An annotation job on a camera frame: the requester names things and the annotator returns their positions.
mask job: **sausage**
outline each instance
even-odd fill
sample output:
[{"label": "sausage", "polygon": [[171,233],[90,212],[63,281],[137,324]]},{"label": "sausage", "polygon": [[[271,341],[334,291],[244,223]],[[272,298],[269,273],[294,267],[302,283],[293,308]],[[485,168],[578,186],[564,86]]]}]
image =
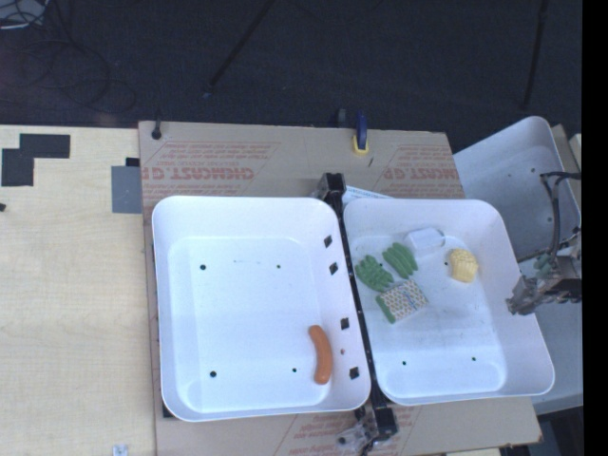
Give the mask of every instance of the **sausage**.
[{"label": "sausage", "polygon": [[333,357],[330,340],[319,325],[315,324],[308,329],[308,334],[314,343],[316,351],[316,369],[314,381],[319,385],[325,385],[332,376]]}]

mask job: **black fabric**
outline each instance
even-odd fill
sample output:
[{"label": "black fabric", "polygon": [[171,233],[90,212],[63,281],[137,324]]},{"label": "black fabric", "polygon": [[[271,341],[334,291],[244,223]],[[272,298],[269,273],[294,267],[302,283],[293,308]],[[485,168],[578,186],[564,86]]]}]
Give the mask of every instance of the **black fabric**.
[{"label": "black fabric", "polygon": [[548,0],[527,109],[542,0],[275,0],[205,98],[268,1],[50,0],[0,30],[0,123],[334,126],[343,108],[454,152],[531,115],[581,132],[582,0]]}]

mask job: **light wood surface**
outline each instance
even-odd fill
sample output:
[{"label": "light wood surface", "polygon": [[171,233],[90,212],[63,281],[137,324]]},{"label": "light wood surface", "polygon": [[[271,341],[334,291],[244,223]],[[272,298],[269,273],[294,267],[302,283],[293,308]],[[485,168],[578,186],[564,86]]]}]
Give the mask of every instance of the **light wood surface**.
[{"label": "light wood surface", "polygon": [[20,133],[71,150],[0,187],[0,455],[155,454],[142,216],[111,209],[137,130],[3,126],[0,148]]}]

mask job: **tray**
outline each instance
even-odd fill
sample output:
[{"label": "tray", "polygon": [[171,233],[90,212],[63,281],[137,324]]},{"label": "tray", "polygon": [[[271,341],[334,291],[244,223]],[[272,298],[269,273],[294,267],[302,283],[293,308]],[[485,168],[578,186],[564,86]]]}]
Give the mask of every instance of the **tray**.
[{"label": "tray", "polygon": [[[174,196],[152,215],[161,392],[184,421],[356,409],[371,380],[337,216],[311,198]],[[331,378],[314,381],[318,325]]]},{"label": "tray", "polygon": [[[536,316],[513,315],[505,300],[520,276],[498,211],[476,199],[357,199],[344,212],[353,265],[408,232],[432,227],[446,243],[416,258],[413,279],[428,304],[390,324],[378,294],[357,278],[380,389],[400,405],[547,393],[555,374]],[[448,252],[479,262],[471,283],[450,275]],[[399,278],[386,262],[395,280]]]}]

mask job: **white tray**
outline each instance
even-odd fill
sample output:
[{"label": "white tray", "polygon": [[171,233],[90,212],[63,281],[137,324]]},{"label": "white tray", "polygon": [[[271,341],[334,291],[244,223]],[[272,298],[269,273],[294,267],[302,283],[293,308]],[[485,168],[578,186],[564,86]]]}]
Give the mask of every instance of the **white tray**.
[{"label": "white tray", "polygon": [[[176,417],[365,403],[370,374],[330,206],[308,198],[171,197],[154,209],[152,228],[161,392]],[[314,381],[312,325],[332,347],[326,385]]]},{"label": "white tray", "polygon": [[[357,199],[346,206],[352,263],[372,255],[399,276],[382,252],[407,232],[434,227],[446,235],[435,253],[417,257],[413,279],[428,304],[390,324],[378,294],[357,280],[380,389],[401,405],[548,392],[554,369],[533,314],[513,315],[520,271],[503,219],[476,199]],[[472,283],[450,276],[447,254],[466,248],[479,261]]]}]

